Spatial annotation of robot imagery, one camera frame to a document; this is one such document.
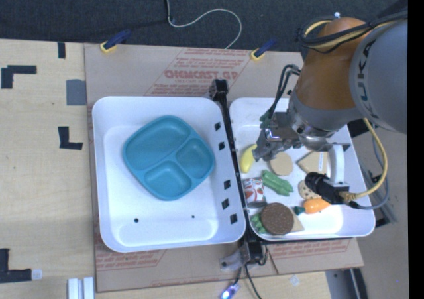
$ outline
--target red and white can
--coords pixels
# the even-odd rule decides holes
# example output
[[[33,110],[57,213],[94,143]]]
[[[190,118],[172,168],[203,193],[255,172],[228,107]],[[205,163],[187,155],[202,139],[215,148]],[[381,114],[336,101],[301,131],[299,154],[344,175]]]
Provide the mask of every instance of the red and white can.
[[[261,178],[244,179],[243,188],[247,207],[259,208],[266,205],[264,185]]]

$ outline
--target beige round toy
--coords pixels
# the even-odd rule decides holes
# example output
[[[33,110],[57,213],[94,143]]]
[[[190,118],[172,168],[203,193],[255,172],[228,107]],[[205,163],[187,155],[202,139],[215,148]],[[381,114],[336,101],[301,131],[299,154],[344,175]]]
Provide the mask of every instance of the beige round toy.
[[[270,161],[272,171],[280,176],[287,176],[293,172],[293,160],[289,154],[279,152],[274,159]]]
[[[313,190],[311,190],[311,188],[306,186],[305,180],[299,182],[298,188],[300,196],[305,200],[316,199],[321,197],[319,194],[316,194]]]

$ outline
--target blue plate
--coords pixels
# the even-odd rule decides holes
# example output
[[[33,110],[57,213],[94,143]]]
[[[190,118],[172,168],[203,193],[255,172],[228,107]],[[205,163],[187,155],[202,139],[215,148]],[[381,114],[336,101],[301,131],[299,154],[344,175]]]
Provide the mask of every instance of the blue plate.
[[[159,117],[125,142],[123,158],[154,196],[176,200],[208,177],[215,158],[208,144],[179,117]]]

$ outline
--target black hole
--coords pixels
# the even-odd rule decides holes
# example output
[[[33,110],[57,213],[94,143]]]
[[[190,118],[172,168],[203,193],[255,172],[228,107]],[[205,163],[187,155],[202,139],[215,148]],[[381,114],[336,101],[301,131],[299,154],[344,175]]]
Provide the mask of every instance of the black hole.
[[[230,216],[230,222],[231,222],[231,225],[232,225],[234,222],[237,222],[237,214],[233,214],[232,216]]]
[[[228,199],[225,199],[223,202],[221,202],[221,205],[223,206],[223,209],[230,206],[230,201]]]

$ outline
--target white cable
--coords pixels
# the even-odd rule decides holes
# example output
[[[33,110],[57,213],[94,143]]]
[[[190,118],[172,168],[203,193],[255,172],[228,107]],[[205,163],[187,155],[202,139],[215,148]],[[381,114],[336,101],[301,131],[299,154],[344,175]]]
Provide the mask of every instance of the white cable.
[[[230,10],[228,10],[228,9],[221,9],[221,8],[218,8],[218,9],[212,9],[212,10],[210,10],[210,11],[207,11],[206,13],[204,13],[204,14],[202,14],[202,15],[200,15],[198,18],[196,18],[196,20],[194,20],[194,21],[192,21],[192,22],[189,22],[189,23],[186,23],[186,24],[184,24],[184,25],[175,25],[174,23],[172,23],[172,21],[171,21],[171,15],[170,15],[170,2],[169,2],[169,0],[166,0],[166,8],[167,8],[167,10],[168,10],[168,17],[167,17],[167,19],[168,19],[168,23],[171,25],[171,26],[173,26],[173,27],[175,27],[175,28],[183,28],[183,27],[188,27],[188,26],[190,26],[190,25],[193,25],[194,23],[196,23],[198,20],[200,20],[200,19],[202,19],[204,16],[206,16],[206,15],[208,15],[208,14],[210,14],[210,13],[213,13],[213,12],[215,12],[215,11],[222,11],[222,12],[225,12],[225,13],[230,13],[232,16],[234,16],[236,19],[237,19],[237,21],[238,21],[238,25],[239,25],[239,29],[238,29],[238,34],[237,34],[237,36],[236,36],[236,38],[228,45],[228,46],[226,46],[225,47],[225,49],[228,49],[228,48],[230,48],[238,39],[239,39],[239,37],[240,37],[240,35],[241,35],[241,32],[242,32],[242,23],[241,23],[241,20],[240,20],[240,17],[238,17],[237,16],[237,14],[236,13],[234,13],[234,12],[232,12],[232,11],[230,11]]]

